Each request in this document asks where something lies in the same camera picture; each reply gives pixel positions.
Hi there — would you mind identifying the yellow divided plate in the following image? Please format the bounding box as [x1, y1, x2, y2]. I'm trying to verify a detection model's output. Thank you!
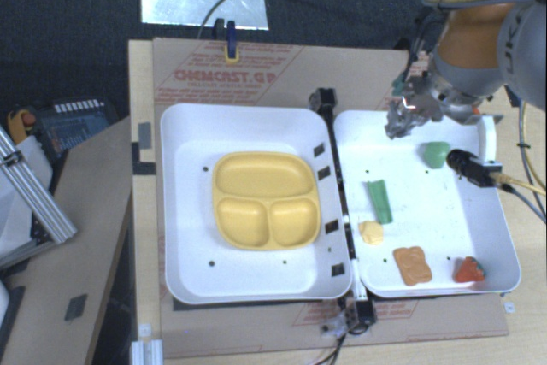
[211, 150, 322, 252]

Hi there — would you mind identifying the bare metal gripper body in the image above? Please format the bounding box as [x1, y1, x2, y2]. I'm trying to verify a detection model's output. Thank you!
[403, 72, 484, 126]

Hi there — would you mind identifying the black cylinder on white bracket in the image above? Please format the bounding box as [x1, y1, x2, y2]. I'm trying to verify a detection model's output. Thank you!
[445, 115, 503, 188]

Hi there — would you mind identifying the pale yellow toy lump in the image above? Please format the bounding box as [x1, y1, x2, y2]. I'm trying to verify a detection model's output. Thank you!
[357, 220, 385, 246]

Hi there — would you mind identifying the black block with thin wires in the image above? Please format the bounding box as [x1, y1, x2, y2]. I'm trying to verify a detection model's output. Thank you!
[308, 87, 339, 114]
[344, 297, 378, 335]

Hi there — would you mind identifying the brown cardboard board red print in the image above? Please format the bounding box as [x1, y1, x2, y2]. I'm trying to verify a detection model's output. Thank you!
[151, 37, 510, 359]

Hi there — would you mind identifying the green rounded toy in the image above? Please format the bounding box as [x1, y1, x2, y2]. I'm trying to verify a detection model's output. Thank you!
[418, 140, 451, 170]

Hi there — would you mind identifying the white plastic tray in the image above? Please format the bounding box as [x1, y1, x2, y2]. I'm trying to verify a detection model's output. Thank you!
[159, 103, 354, 306]
[332, 109, 523, 299]

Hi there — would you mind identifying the orange toy biscuit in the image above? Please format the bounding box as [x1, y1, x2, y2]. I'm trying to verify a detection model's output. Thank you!
[392, 245, 433, 286]

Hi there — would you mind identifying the red toy strawberry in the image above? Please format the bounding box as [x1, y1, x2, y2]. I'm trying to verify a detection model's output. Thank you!
[453, 256, 487, 284]

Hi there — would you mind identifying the green long toy vegetable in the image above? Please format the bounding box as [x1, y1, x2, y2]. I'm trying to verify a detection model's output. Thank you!
[365, 179, 394, 226]

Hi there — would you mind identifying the thin black and white rod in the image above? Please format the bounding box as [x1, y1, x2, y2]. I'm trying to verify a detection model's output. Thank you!
[321, 106, 368, 301]

